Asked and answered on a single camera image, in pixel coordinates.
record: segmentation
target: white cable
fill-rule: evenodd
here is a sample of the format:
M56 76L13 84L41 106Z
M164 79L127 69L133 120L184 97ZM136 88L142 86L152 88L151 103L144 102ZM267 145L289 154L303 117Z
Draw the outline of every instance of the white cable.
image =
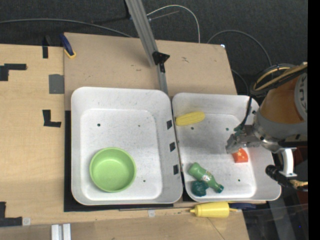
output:
M183 8L183 9L187 10L189 13L192 14L192 16L194 17L195 22L196 22L196 27L197 27L197 30L198 30L198 42L200 44L200 27L199 27L198 19L197 19L196 15L190 9L188 9L187 7L184 7L184 6L178 5L178 4L171 4L171 5L167 5L167 6L159 8L159 9L156 9L156 10L154 10L152 12L149 12L147 14L147 16L150 16L150 15L152 15L152 14L154 14L154 13L160 11L160 10L163 10L163 9L169 8L169 7L180 7L180 8Z

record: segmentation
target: dark green object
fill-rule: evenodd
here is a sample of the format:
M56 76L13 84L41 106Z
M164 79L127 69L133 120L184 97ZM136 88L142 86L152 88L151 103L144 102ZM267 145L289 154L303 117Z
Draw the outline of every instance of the dark green object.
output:
M209 171L202 168L197 162L191 165L188 173L195 177L196 180L206 182L208 186L213 188L217 193L221 193L224 190L224 186L217 183L215 177Z
M192 182L191 192L197 197L203 197L207 194L206 189L208 188L209 186L206 182L195 180Z

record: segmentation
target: wooden table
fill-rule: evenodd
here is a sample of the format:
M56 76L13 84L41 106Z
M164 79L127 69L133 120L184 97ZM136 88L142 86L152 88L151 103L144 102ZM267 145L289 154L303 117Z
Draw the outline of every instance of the wooden table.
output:
M6 218L22 216L37 225L1 228L0 238L15 232L19 239L29 232L37 239L37 232L47 232L49 225L72 223L77 239L90 234L103 238L106 225L115 236L133 239L157 239L151 237L154 232L163 239L166 227L168 239L187 232L190 237L198 232L203 239L249 239L241 212L226 219L198 218L189 213L194 203L181 201L155 210L153 218L146 209L64 212L64 117L72 91L81 86L159 88L156 69L148 65L139 39L65 35L77 54L74 59L62 47L49 46L48 58L43 58L41 46L0 44L0 65L27 65L27 70L10 70L8 81L0 81L0 201L6 202ZM165 63L170 97L180 92L237 94L223 47L156 42L159 51L170 55ZM49 75L54 74L64 76L65 94L49 92ZM61 126L44 126L43 110L51 110L51 121ZM120 219L127 230L117 231Z

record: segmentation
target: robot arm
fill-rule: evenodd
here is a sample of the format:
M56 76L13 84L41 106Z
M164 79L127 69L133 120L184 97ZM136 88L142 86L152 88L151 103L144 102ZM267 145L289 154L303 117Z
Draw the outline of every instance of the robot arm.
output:
M281 154L283 168L274 165L266 168L266 173L284 187L292 186L294 174L292 151L308 143L308 64L299 66L277 65L263 72L251 85L252 95L266 96L254 115L253 124L246 118L250 113L250 96L245 119L234 129L225 146L227 153L235 153L242 147L263 146L274 154ZM267 83L262 83L268 72L283 73Z

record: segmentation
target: white plastic tray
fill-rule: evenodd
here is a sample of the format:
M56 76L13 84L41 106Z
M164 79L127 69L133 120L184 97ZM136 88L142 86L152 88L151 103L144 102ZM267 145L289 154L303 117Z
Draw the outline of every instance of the white plastic tray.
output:
M136 163L133 184L118 193L100 190L89 174L91 158L107 147L127 151ZM103 87L73 92L71 191L84 205L170 204L181 197L172 107L164 92Z
M248 96L222 94L179 93L173 97L172 107L175 117L186 113L202 111L202 122L187 126L175 126L182 163L185 188L188 195L197 202L214 201L271 201L281 194L281 187L265 173L274 161L271 152L264 147L245 148L249 161L235 163L225 146L233 129L246 114ZM252 100L252 110L259 106ZM252 124L251 113L246 121ZM188 174L194 162L211 172L216 181L224 186L221 193L212 188L199 197L191 192L195 179Z

